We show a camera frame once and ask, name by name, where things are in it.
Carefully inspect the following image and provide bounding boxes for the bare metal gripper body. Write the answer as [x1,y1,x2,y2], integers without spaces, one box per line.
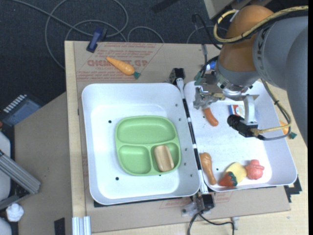
[195,72,249,101]

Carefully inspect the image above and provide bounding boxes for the orange sausage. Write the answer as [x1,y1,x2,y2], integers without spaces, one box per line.
[202,107,219,127]

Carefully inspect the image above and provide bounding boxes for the white blue red carton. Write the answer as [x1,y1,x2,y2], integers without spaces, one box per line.
[227,104,246,118]

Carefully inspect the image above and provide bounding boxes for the thin black and white rod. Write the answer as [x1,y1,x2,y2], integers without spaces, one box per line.
[176,78,209,194]

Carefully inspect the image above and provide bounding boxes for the white plastic tray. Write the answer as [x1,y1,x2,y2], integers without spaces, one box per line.
[81,82,201,206]
[183,80,298,193]

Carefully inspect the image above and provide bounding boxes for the green divided plate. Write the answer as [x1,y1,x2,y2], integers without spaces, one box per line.
[114,115,182,177]

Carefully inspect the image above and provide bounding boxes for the brown cardboard board red print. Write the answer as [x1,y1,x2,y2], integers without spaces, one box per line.
[73,42,292,227]

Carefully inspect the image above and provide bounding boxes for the tan chicken drumstick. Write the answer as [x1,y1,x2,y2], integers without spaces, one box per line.
[199,152,218,186]

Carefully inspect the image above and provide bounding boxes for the tan bread bun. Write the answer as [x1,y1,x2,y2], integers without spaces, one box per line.
[153,144,175,173]

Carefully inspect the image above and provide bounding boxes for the red strawberry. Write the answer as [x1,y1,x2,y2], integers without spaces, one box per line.
[218,171,239,188]

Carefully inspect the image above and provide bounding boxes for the orange carrot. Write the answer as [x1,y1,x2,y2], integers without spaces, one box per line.
[279,120,298,140]
[106,56,141,80]

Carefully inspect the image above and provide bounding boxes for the black block with thin wires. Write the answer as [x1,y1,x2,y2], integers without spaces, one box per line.
[195,193,216,212]
[169,68,186,84]

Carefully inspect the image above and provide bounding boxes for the black cylinder on white bracket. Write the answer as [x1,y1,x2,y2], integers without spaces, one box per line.
[226,95,260,138]

